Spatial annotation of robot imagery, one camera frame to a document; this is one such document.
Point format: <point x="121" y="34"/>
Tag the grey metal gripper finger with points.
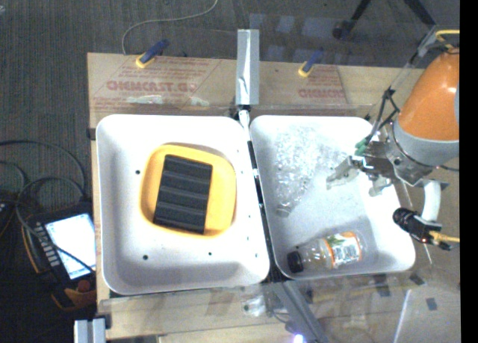
<point x="379" y="186"/>
<point x="343" y="173"/>

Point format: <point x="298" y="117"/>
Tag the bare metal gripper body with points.
<point x="392" y="164"/>

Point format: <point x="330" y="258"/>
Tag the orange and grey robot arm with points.
<point x="429" y="102"/>

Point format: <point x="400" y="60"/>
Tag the white plastic tray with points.
<point x="336" y="207"/>
<point x="123" y="199"/>

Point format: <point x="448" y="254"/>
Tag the crushed clear plastic bottle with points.
<point x="295" y="162"/>

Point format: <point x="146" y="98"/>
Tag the clear bottle with orange label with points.
<point x="332" y="252"/>

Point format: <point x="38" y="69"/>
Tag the yellow plate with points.
<point x="223" y="184"/>

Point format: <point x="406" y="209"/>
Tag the black ribbed block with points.
<point x="183" y="194"/>

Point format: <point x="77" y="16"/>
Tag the brown cardboard board red print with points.
<point x="157" y="83"/>

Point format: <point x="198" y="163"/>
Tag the black cylinder on white bracket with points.
<point x="411" y="220"/>

